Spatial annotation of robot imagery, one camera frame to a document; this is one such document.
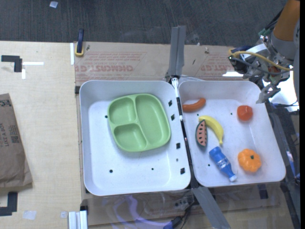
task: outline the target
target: bottle label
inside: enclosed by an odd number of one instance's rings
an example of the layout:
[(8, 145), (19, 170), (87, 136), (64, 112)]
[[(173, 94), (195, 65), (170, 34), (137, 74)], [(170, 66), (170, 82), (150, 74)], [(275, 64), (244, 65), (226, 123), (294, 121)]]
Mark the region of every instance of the bottle label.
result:
[(230, 161), (227, 158), (223, 158), (217, 162), (217, 165), (220, 169), (226, 167), (229, 164), (230, 164)]

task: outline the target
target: brown paper bag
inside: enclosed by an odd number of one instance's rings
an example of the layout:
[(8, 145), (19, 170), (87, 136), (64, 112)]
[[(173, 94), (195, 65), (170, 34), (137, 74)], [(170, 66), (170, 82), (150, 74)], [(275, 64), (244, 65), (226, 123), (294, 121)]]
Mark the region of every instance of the brown paper bag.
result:
[(20, 187), (32, 182), (13, 104), (0, 95), (0, 187)]

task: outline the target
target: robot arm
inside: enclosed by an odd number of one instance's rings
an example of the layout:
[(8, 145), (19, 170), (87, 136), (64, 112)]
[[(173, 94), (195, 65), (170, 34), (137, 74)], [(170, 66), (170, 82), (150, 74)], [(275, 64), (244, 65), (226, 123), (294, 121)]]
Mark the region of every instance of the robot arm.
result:
[(269, 83), (262, 89), (258, 103), (279, 92), (278, 84), (286, 81), (293, 70), (299, 102), (300, 0), (288, 0), (278, 18), (267, 29), (261, 33), (254, 47), (230, 50), (229, 60), (244, 79), (256, 76)]

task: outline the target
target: gray floor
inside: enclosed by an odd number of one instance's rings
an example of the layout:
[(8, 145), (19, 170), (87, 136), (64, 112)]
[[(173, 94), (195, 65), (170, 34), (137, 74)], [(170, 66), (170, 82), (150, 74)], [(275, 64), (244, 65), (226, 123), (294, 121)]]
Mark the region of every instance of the gray floor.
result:
[[(56, 8), (50, 2), (56, 1)], [(185, 44), (254, 45), (287, 0), (0, 0), (0, 40), (170, 44), (185, 25)]]

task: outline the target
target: wooden surface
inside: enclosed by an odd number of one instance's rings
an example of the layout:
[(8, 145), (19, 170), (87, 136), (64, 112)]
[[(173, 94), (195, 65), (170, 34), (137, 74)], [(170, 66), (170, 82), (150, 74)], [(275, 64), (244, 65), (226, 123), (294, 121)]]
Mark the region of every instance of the wooden surface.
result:
[[(0, 189), (2, 200), (8, 191), (19, 191), (17, 212), (0, 217), (0, 228), (66, 229), (61, 213), (79, 211), (81, 203), (70, 44), (0, 42), (0, 48), (23, 62), (44, 62), (26, 66), (26, 79), (14, 73), (13, 63), (0, 62), (0, 94), (10, 94), (33, 176), (31, 186)], [(36, 211), (35, 219), (23, 219), (25, 211)]]

